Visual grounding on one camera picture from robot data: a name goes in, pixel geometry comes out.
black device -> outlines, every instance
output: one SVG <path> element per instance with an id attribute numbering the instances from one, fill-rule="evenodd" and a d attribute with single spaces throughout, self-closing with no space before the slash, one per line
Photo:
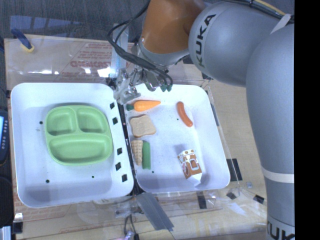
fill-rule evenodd
<path id="1" fill-rule="evenodd" d="M 7 159 L 9 145 L 8 112 L 0 109 L 0 165 L 3 164 Z"/>

orange carrot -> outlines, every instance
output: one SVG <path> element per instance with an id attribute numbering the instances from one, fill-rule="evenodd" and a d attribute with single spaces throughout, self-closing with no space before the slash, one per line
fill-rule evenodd
<path id="1" fill-rule="evenodd" d="M 133 105 L 127 104 L 126 109 L 128 111 L 135 110 L 138 112 L 146 111 L 149 109 L 154 108 L 155 106 L 159 105 L 161 101 L 159 100 L 137 100 Z"/>
<path id="2" fill-rule="evenodd" d="M 194 123 L 190 120 L 190 118 L 186 114 L 185 105 L 183 102 L 179 101 L 176 104 L 176 109 L 178 110 L 178 114 L 181 120 L 185 123 L 186 126 L 191 127 L 194 125 Z"/>

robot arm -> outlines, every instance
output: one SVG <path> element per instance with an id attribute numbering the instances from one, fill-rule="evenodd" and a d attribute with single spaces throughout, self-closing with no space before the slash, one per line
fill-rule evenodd
<path id="1" fill-rule="evenodd" d="M 259 0 L 208 6 L 202 0 L 150 0 L 136 46 L 136 55 L 164 74 L 190 54 L 207 76 L 246 88 L 266 185 L 268 240 L 295 238 L 294 17 L 274 31 L 284 16 Z M 143 79 L 143 66 L 139 70 Z M 166 76 L 155 72 L 135 83 L 151 91 L 167 86 Z"/>

brown and white carton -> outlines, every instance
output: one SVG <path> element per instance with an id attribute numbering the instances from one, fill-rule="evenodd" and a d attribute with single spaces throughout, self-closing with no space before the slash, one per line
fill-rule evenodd
<path id="1" fill-rule="evenodd" d="M 185 178 L 194 186 L 201 183 L 202 170 L 193 149 L 182 151 L 178 156 Z"/>

hole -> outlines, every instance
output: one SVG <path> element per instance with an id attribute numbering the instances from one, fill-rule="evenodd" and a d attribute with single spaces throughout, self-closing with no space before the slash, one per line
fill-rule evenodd
<path id="1" fill-rule="evenodd" d="M 125 182 L 127 179 L 128 179 L 128 177 L 126 174 L 122 175 L 122 182 Z"/>
<path id="2" fill-rule="evenodd" d="M 118 171 L 120 168 L 121 168 L 121 163 L 118 162 L 118 163 L 115 165 L 115 170 Z"/>

